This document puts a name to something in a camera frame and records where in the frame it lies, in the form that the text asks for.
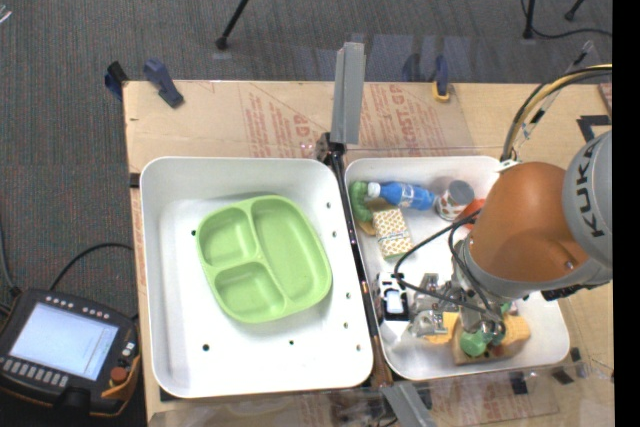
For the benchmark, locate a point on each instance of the black cylinder on white bracket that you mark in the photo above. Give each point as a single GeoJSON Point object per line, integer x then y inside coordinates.
{"type": "Point", "coordinates": [393, 297]}

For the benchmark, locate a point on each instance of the green divided plate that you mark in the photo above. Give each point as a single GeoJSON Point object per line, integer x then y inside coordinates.
{"type": "Point", "coordinates": [280, 245]}

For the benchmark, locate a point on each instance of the orange carrot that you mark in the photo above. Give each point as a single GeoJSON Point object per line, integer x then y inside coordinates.
{"type": "Point", "coordinates": [472, 207]}

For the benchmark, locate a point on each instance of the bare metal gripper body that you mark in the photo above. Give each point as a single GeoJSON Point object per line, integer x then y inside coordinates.
{"type": "Point", "coordinates": [450, 297]}

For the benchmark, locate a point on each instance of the blue plastic bottle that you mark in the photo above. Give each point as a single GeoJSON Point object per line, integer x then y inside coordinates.
{"type": "Point", "coordinates": [405, 195]}

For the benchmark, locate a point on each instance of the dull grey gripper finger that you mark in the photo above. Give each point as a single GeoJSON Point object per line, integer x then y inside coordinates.
{"type": "Point", "coordinates": [431, 284]}
{"type": "Point", "coordinates": [429, 324]}

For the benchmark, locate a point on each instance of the yellow bread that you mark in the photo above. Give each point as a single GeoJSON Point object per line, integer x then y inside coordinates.
{"type": "Point", "coordinates": [442, 336]}

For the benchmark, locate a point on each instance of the white can with red print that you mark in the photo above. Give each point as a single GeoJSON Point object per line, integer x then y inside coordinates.
{"type": "Point", "coordinates": [454, 204]}

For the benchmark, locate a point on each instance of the brown cardboard board red print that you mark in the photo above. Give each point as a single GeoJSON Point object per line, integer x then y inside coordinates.
{"type": "Point", "coordinates": [210, 125]}

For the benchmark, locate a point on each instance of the thin black rod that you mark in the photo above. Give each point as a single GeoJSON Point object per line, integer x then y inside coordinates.
{"type": "Point", "coordinates": [356, 245]}

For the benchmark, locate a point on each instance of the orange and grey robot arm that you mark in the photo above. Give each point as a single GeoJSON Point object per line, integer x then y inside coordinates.
{"type": "Point", "coordinates": [525, 220]}

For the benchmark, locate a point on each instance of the green broccoli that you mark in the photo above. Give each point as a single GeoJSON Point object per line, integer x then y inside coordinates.
{"type": "Point", "coordinates": [357, 200]}

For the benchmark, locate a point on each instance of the white plastic tray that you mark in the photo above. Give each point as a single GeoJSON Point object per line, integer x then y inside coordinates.
{"type": "Point", "coordinates": [170, 265]}
{"type": "Point", "coordinates": [430, 250]}

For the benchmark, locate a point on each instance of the yellow biscuit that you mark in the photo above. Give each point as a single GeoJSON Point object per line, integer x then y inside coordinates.
{"type": "Point", "coordinates": [366, 228]}

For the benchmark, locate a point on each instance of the patterned yellow carton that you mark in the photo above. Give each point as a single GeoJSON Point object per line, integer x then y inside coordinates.
{"type": "Point", "coordinates": [394, 233]}

